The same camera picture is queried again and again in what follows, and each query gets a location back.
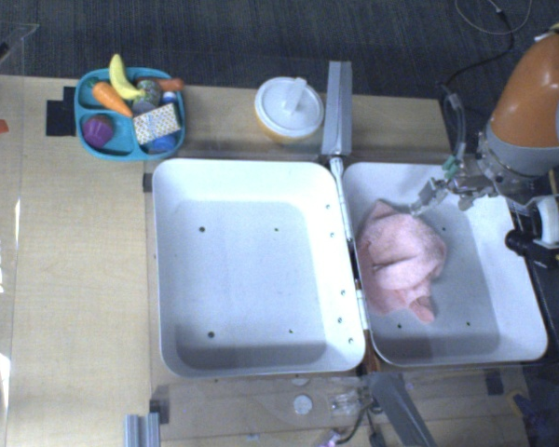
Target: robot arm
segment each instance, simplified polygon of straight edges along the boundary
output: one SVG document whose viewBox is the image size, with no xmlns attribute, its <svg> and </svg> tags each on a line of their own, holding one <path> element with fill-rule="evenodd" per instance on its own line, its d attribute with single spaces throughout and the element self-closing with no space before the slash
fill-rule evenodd
<svg viewBox="0 0 559 447">
<path fill-rule="evenodd" d="M 559 165 L 559 34 L 550 33 L 522 57 L 503 90 L 475 155 L 453 155 L 444 180 L 429 181 L 412 204 L 418 215 L 448 193 L 466 210 L 480 196 L 533 203 L 533 182 Z"/>
</svg>

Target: plastic container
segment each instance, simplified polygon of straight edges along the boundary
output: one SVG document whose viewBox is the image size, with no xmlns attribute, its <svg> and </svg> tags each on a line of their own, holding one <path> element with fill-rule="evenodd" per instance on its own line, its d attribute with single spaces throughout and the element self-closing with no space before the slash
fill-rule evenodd
<svg viewBox="0 0 559 447">
<path fill-rule="evenodd" d="M 377 200 L 407 207 L 426 181 L 442 176 L 440 166 L 352 164 L 344 173 L 344 195 L 354 233 Z M 401 367 L 539 359 L 547 331 L 525 260 L 505 245 L 513 229 L 505 198 L 479 198 L 462 211 L 450 196 L 421 219 L 447 246 L 443 271 L 431 281 L 435 320 L 422 323 L 410 310 L 370 313 L 375 351 Z"/>
<path fill-rule="evenodd" d="M 162 358 L 185 377 L 342 372 L 365 349 L 331 173 L 167 160 L 153 176 Z"/>
<path fill-rule="evenodd" d="M 181 129 L 172 134 L 174 138 L 174 145 L 168 151 L 150 153 L 148 147 L 139 145 L 134 133 L 131 118 L 104 108 L 95 100 L 95 98 L 93 98 L 91 88 L 89 86 L 89 80 L 95 77 L 100 80 L 107 81 L 109 80 L 109 70 L 105 68 L 85 74 L 76 85 L 75 91 L 76 134 L 78 135 L 81 144 L 83 144 L 83 147 L 85 147 L 90 154 L 101 159 L 137 161 L 169 157 L 180 148 L 186 133 L 184 102 L 180 92 L 176 93 L 176 97 L 178 98 L 176 105 Z M 170 75 L 162 71 L 152 70 L 149 68 L 127 68 L 127 77 L 130 81 L 132 81 L 138 77 L 170 78 Z M 109 116 L 114 126 L 113 138 L 99 149 L 90 146 L 83 137 L 83 123 L 94 115 Z"/>
<path fill-rule="evenodd" d="M 266 81 L 254 99 L 257 121 L 275 142 L 293 143 L 312 136 L 323 122 L 319 94 L 303 78 Z"/>
</svg>

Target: blue tray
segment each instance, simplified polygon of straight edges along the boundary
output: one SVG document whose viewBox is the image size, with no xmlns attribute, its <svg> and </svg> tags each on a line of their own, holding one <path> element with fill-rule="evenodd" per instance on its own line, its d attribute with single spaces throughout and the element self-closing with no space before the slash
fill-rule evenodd
<svg viewBox="0 0 559 447">
<path fill-rule="evenodd" d="M 162 71 L 152 70 L 149 68 L 127 68 L 127 77 L 129 81 L 133 81 L 135 78 L 138 77 L 170 78 L 170 75 Z M 76 85 L 76 134 L 78 136 L 78 139 L 83 144 L 83 147 L 85 147 L 85 149 L 89 153 L 101 159 L 109 160 L 136 161 L 162 159 L 164 157 L 173 155 L 182 145 L 184 141 L 184 135 L 186 133 L 186 126 L 184 118 L 184 102 L 180 92 L 177 92 L 176 96 L 178 98 L 177 109 L 178 116 L 180 117 L 181 129 L 172 133 L 176 144 L 174 144 L 173 149 L 167 152 L 149 154 L 148 148 L 146 146 L 139 145 L 139 142 L 137 141 L 134 133 L 134 127 L 132 125 L 132 119 L 130 117 L 120 115 L 115 111 L 104 108 L 95 100 L 95 98 L 93 98 L 93 95 L 91 94 L 91 88 L 89 87 L 89 80 L 91 78 L 98 78 L 102 81 L 109 81 L 110 74 L 107 68 L 102 70 L 95 70 L 85 74 Z M 83 123 L 93 115 L 107 115 L 110 117 L 114 125 L 114 137 L 100 149 L 96 149 L 95 147 L 90 146 L 83 137 Z"/>
</svg>

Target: purple toy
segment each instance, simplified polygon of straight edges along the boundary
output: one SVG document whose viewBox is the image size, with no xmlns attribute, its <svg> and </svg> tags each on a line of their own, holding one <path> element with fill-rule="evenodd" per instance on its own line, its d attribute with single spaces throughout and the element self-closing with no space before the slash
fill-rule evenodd
<svg viewBox="0 0 559 447">
<path fill-rule="evenodd" d="M 104 147 L 113 136 L 112 120 L 107 115 L 93 115 L 83 123 L 83 137 L 95 149 Z"/>
</svg>

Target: yellow container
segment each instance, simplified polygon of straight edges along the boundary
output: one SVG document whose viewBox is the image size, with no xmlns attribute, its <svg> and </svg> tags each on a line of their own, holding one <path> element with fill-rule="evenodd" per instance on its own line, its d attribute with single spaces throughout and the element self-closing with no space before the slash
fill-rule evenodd
<svg viewBox="0 0 559 447">
<path fill-rule="evenodd" d="M 317 91 L 306 80 L 290 77 L 266 81 L 257 91 L 254 111 L 263 132 L 284 144 L 312 136 L 324 116 Z"/>
</svg>

